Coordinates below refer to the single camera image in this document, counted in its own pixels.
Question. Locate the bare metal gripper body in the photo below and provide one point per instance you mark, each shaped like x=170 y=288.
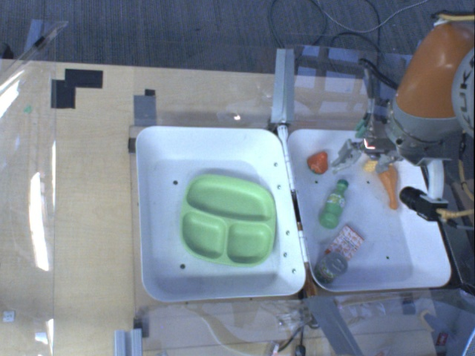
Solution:
x=379 y=139

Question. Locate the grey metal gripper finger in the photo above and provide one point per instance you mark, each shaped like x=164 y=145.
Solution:
x=347 y=156
x=384 y=164

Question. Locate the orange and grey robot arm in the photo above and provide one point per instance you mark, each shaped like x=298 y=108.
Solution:
x=426 y=84

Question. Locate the yellow toy corn piece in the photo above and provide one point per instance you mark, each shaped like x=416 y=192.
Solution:
x=369 y=166

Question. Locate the orange toy carrot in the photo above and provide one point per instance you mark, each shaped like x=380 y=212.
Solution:
x=390 y=187

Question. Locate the red toy strawberry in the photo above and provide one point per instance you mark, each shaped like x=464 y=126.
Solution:
x=318 y=162

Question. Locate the green plastic bottle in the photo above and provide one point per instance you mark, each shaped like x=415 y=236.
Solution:
x=331 y=207

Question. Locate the white plastic tray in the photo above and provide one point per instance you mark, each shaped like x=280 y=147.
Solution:
x=371 y=243
x=163 y=213

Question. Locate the orange and white packet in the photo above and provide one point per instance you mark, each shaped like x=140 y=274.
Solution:
x=348 y=241

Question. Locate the small grey can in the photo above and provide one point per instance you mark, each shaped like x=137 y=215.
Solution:
x=330 y=267

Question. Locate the green divided plate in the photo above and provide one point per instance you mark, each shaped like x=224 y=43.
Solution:
x=226 y=217

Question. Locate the black cylinder on white bracket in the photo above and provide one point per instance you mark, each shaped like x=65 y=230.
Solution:
x=417 y=198

